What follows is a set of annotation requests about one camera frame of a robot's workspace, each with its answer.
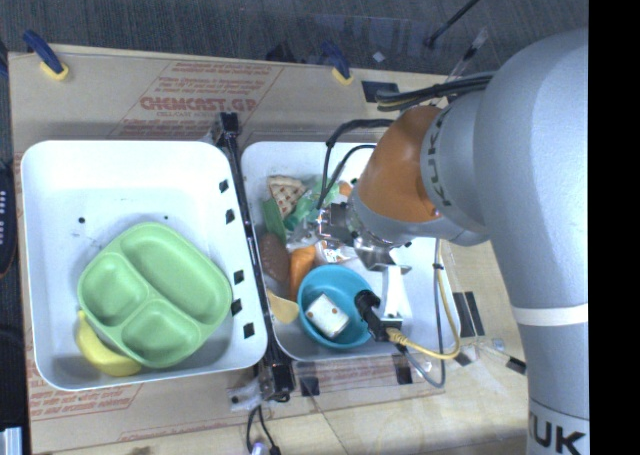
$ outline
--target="blue bowl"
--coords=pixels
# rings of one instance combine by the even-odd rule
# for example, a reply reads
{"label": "blue bowl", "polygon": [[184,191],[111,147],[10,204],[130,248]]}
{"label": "blue bowl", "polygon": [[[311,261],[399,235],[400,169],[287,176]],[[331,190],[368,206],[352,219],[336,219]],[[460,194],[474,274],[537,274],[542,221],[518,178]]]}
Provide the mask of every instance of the blue bowl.
{"label": "blue bowl", "polygon": [[[371,335],[354,302],[355,296],[362,290],[371,290],[371,287],[353,270],[334,264],[314,268],[302,280],[298,290],[300,321],[304,332],[321,345],[339,350],[366,343]],[[311,303],[323,293],[349,316],[347,326],[332,340],[326,338],[304,314]]]}

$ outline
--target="white tray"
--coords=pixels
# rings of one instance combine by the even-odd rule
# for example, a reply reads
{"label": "white tray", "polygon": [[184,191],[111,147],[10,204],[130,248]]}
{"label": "white tray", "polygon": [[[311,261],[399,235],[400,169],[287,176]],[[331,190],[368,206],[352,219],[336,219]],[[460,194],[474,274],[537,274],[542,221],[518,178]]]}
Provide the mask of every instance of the white tray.
{"label": "white tray", "polygon": [[[246,368],[262,358],[266,327],[229,162],[220,150],[203,142],[47,141],[26,151],[21,169],[35,362],[52,386],[140,383]],[[234,217],[229,223],[228,215]],[[144,221],[165,223],[207,254],[242,309],[229,313],[179,365],[110,377],[90,366],[75,344],[76,287],[103,247]]]}
{"label": "white tray", "polygon": [[[329,174],[333,173],[342,157],[357,144],[338,143],[333,148],[329,164]],[[262,201],[268,199],[267,178],[271,175],[287,175],[312,181],[322,174],[326,145],[322,142],[257,142],[250,145],[242,154],[241,166],[244,175],[247,200],[258,238],[265,232],[262,215]],[[371,150],[356,151],[349,158],[341,179],[350,181],[360,177]],[[419,238],[410,247],[402,247],[394,251],[397,264],[409,265],[412,270],[404,276],[406,296],[401,301],[400,313],[404,317],[402,332],[412,341],[431,350],[438,350],[435,299],[433,293],[433,256],[435,240]],[[362,275],[370,284],[374,293],[380,295],[382,290],[382,274],[368,271],[359,260],[350,260],[345,264]],[[265,284],[276,294],[283,294],[282,286],[269,276],[264,276]],[[453,313],[457,331],[460,332],[460,320],[455,308],[453,296],[446,272],[443,272],[447,301]],[[440,300],[441,323],[443,327],[443,344],[452,347],[455,339],[447,322],[442,301]],[[365,357],[371,355],[397,353],[390,343],[367,341],[364,345],[349,350],[335,350],[324,347],[308,337],[300,320],[290,324],[278,322],[272,315],[275,335],[278,344],[293,359],[300,361],[317,361]]]}

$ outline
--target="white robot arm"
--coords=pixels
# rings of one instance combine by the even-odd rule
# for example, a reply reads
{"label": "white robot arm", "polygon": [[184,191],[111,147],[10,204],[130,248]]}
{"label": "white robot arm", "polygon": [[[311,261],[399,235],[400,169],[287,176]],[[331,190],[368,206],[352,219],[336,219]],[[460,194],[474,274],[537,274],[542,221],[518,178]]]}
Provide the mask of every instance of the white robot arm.
{"label": "white robot arm", "polygon": [[372,268],[417,236],[491,240],[519,325],[529,454],[587,454],[588,31],[512,57],[486,90],[385,132],[347,217]]}

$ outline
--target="white band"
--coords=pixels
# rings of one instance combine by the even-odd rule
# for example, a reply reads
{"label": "white band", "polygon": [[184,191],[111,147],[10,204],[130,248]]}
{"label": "white band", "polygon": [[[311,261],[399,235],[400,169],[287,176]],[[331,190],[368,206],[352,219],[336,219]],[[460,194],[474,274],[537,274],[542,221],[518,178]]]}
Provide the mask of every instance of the white band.
{"label": "white band", "polygon": [[559,327],[589,321],[589,304],[553,309],[527,309],[511,306],[513,317],[520,325]]}

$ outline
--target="dark floor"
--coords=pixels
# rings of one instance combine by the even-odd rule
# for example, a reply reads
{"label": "dark floor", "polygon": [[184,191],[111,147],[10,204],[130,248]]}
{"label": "dark floor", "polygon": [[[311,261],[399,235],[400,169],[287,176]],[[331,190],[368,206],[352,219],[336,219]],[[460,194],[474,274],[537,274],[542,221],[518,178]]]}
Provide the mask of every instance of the dark floor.
{"label": "dark floor", "polygon": [[[588,25],[589,0],[481,0],[423,45],[468,0],[0,0],[0,38],[25,51],[32,29],[50,42],[264,59],[286,42],[295,60],[316,62],[332,39],[352,66],[448,74],[486,27],[467,74],[498,68],[547,35]],[[373,55],[380,52],[381,62]],[[0,83],[0,157],[12,155],[10,104]],[[22,329],[18,270],[0,280],[0,329]],[[22,349],[0,337],[0,429],[24,424]]]}

